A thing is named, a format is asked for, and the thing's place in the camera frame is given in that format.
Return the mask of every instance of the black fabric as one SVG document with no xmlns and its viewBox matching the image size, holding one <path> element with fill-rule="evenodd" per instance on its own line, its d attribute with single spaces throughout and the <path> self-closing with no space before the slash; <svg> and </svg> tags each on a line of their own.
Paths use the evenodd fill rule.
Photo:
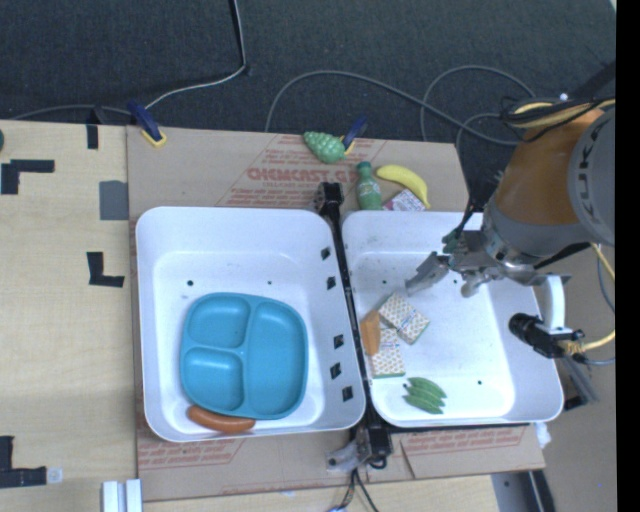
<svg viewBox="0 0 640 512">
<path fill-rule="evenodd" d="M 238 6 L 249 72 L 158 103 L 151 112 L 161 125 L 262 131 L 281 87 L 319 69 L 366 75 L 416 97 L 462 65 L 500 69 L 541 97 L 615 91 L 616 11 L 609 0 L 239 0 Z M 147 104 L 170 89 L 222 78 L 240 64 L 228 0 L 6 2 L 2 19 L 0 118 L 68 103 Z M 504 97 L 525 95 L 505 78 L 465 71 L 442 81 L 429 101 L 464 121 L 497 112 Z M 361 114 L 368 117 L 367 137 L 422 138 L 416 105 L 331 76 L 288 90 L 271 131 L 341 135 Z M 86 117 L 59 111 L 38 119 Z M 473 126 L 511 136 L 494 120 Z M 456 133 L 450 123 L 426 115 L 428 140 L 454 142 Z M 511 151 L 469 136 L 460 148 L 469 176 L 503 168 Z"/>
</svg>

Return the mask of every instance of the cardboard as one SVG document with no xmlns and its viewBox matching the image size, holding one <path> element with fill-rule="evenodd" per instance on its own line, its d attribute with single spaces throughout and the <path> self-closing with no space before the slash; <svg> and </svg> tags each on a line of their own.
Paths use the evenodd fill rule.
<svg viewBox="0 0 640 512">
<path fill-rule="evenodd" d="M 421 174 L 433 210 L 462 211 L 467 193 L 449 144 L 357 139 L 346 160 L 323 164 L 301 136 L 163 128 L 167 143 L 151 146 L 127 128 L 131 291 L 137 386 L 138 473 L 145 501 L 345 485 L 327 471 L 327 452 L 346 431 L 174 444 L 156 437 L 142 408 L 135 224 L 156 206 L 311 208 L 321 182 L 340 182 L 343 211 L 356 209 L 355 165 L 401 164 Z M 402 186 L 380 180 L 388 201 Z M 531 426 L 430 431 L 393 436 L 394 454 L 369 482 L 485 474 L 544 465 Z"/>
</svg>

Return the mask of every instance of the blue plate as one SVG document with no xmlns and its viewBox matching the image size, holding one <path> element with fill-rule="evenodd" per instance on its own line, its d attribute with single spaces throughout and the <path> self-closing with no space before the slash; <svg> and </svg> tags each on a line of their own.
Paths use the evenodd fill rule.
<svg viewBox="0 0 640 512">
<path fill-rule="evenodd" d="M 283 302 L 213 293 L 187 313 L 180 379 L 200 407 L 258 420 L 283 418 L 300 405 L 308 368 L 304 321 Z"/>
</svg>

